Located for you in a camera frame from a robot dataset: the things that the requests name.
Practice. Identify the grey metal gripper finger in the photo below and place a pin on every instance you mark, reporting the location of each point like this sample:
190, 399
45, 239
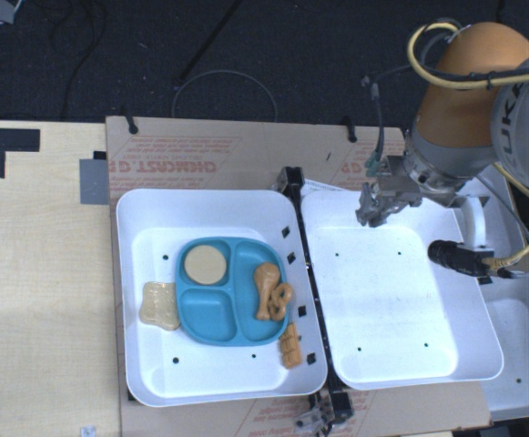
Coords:
384, 216
366, 207

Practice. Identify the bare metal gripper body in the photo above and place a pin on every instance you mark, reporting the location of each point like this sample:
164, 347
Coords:
398, 182

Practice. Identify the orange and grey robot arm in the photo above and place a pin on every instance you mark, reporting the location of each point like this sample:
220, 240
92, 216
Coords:
462, 107

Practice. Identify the thin black and white rod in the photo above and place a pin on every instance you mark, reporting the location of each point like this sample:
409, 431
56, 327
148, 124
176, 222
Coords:
312, 271

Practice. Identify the white plastic tray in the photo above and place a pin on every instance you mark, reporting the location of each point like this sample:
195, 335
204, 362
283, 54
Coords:
396, 307
209, 376

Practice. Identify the brown pretzel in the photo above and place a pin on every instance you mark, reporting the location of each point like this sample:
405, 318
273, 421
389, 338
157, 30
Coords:
282, 301

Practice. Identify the brown chicken drumstick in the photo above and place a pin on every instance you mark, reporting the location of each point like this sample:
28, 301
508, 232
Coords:
264, 285

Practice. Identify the brown cardboard board red print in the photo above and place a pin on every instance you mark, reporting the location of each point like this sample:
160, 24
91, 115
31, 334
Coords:
227, 157

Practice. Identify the brown ridged waffle bar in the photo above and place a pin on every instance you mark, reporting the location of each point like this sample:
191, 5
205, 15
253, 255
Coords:
290, 346

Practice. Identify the round beige biscuit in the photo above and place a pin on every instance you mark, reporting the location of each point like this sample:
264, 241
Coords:
205, 264

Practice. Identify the blue divided plate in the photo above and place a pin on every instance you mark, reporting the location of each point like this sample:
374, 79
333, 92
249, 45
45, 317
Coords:
209, 314

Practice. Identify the beige bread slice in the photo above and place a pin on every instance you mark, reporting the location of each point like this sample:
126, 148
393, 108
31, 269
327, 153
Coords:
159, 305

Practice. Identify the black cylinder on white bracket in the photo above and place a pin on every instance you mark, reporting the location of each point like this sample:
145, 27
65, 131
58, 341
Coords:
455, 255

